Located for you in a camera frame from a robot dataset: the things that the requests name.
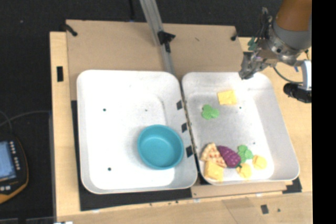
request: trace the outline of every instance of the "yellow cheese toy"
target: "yellow cheese toy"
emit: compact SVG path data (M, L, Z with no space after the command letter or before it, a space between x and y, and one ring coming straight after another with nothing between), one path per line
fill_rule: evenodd
M217 181L222 182L223 181L223 175L224 175L224 168L220 167L219 165L207 161L205 163L205 168L204 168L204 177L206 178L211 178Z
M238 174L243 178L249 179L252 175L251 166L249 166L247 163L240 164L240 166L238 166L236 169Z
M218 92L218 101L220 104L236 104L237 98L234 90Z
M254 155L252 163L253 163L253 167L257 170L265 169L267 166L266 159L258 155Z

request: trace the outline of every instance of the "white tray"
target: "white tray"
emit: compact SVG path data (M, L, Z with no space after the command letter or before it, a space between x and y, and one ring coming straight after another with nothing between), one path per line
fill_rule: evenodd
M182 189L197 179L193 154L167 170L140 159L136 141L152 124L192 145L178 80L167 72L87 70L77 79L81 179L93 193Z
M246 145L268 163L266 169L255 170L248 160L252 167L249 182L293 180L298 176L299 164L266 76L258 73L249 80L241 80L235 72L195 72L184 76L182 87L198 158L211 142L234 151L238 146ZM219 104L217 93L227 90L235 91L237 104ZM204 119L201 113L205 104L218 109L219 117ZM199 159L198 162L204 176L205 163ZM224 169L223 182L205 180L213 185L246 182L234 168Z

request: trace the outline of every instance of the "wooden table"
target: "wooden table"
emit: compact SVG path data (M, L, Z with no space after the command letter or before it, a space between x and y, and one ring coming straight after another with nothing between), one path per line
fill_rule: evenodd
M54 125L56 216L58 221L79 223L274 223L290 219L312 221L312 130L311 104L287 97L286 83L272 69L263 73L272 81L275 94L300 164L302 192L282 194L291 182L242 184L241 186L192 187L193 197L179 201L127 205L80 211L75 143L70 101L76 99L76 78L85 69L163 70L160 50L153 45L146 23L68 20L78 35L50 33L52 107ZM242 51L249 38L231 40L233 26L165 24L175 34L171 43L177 78L191 71L233 71L240 69ZM293 80L301 73L283 64L280 72ZM263 214L261 205L267 205Z

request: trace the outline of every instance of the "teal plastic bowl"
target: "teal plastic bowl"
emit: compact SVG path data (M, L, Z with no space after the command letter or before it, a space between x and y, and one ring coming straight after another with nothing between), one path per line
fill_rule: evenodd
M180 136L165 125L151 125L138 137L138 152L145 164L154 169L169 169L183 158Z

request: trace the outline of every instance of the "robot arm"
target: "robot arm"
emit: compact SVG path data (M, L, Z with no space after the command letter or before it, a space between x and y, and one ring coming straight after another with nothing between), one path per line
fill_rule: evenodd
M244 53L242 79L273 67L278 62L301 67L303 82L286 84L284 92L302 102L311 102L311 61L297 58L311 47L312 0L283 0L275 19L262 8L261 28L256 38L249 42L249 52Z

